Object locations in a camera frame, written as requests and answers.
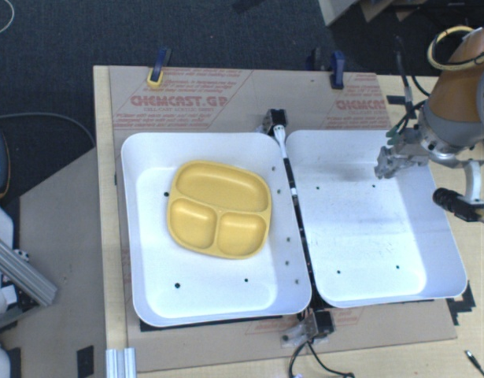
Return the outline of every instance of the dark floor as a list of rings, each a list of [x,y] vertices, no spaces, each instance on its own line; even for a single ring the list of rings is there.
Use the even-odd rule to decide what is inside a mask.
[[[317,0],[10,1],[15,19],[0,34],[0,115],[59,113],[93,134],[93,66],[151,66],[160,46],[172,48],[170,65],[179,67],[302,70],[320,47],[323,57],[341,50],[346,71],[397,74],[392,49],[399,35],[408,71],[425,76],[437,75],[425,51],[438,32],[484,25],[484,0],[430,0],[402,22],[388,9],[366,23],[355,5],[329,28]],[[0,0],[0,28],[9,15]],[[63,120],[20,117],[0,127],[12,162],[4,202],[91,148],[82,130]]]

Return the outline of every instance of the cable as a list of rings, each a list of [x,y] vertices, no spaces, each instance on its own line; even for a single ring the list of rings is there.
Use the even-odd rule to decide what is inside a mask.
[[[13,3],[11,3],[9,0],[3,0],[11,9],[11,18],[10,20],[7,22],[6,25],[4,25],[4,28],[0,29],[0,34],[2,34],[7,28],[9,28],[11,26],[11,24],[13,23],[14,21],[14,6],[13,6]]]
[[[454,62],[446,62],[440,63],[436,59],[436,46],[440,43],[446,36],[457,32],[466,32],[470,33],[474,31],[473,28],[465,27],[463,25],[457,25],[456,27],[451,27],[440,34],[438,34],[432,43],[429,45],[427,49],[427,60],[432,65],[432,67],[439,69],[439,70],[449,70],[451,72],[455,72],[457,70],[465,70],[475,67],[476,65],[480,65],[484,62],[484,52],[481,52],[478,56],[473,57],[472,59],[468,59],[466,61],[454,61]]]
[[[296,378],[296,376],[294,375],[294,373],[292,371],[292,368],[294,366],[294,362],[296,361],[297,356],[301,353],[301,351],[303,350],[303,348],[306,345],[308,345],[309,349],[312,351],[313,357],[317,360],[317,362],[320,364],[320,366],[323,369],[325,369],[326,371],[328,371],[328,372],[330,372],[332,374],[339,375],[342,378],[355,378],[355,375],[353,375],[353,372],[339,372],[339,371],[335,371],[333,369],[328,368],[320,360],[319,356],[317,355],[317,353],[315,352],[315,350],[312,347],[312,342],[310,342],[310,341],[302,343],[301,345],[299,345],[298,347],[296,347],[296,350],[292,353],[292,356],[290,357],[290,360],[289,360],[289,368],[288,368],[288,371],[287,371],[289,378]]]
[[[9,115],[0,115],[0,120],[5,120],[5,119],[11,119],[15,117],[56,117],[57,119],[62,119],[66,120],[68,122],[71,122],[81,128],[89,137],[91,144],[93,147],[96,146],[95,139],[93,135],[90,133],[90,131],[85,128],[80,122],[78,122],[75,119],[72,119],[71,117],[67,117],[65,115],[60,115],[58,113],[48,113],[48,112],[25,112],[25,113],[11,113]]]

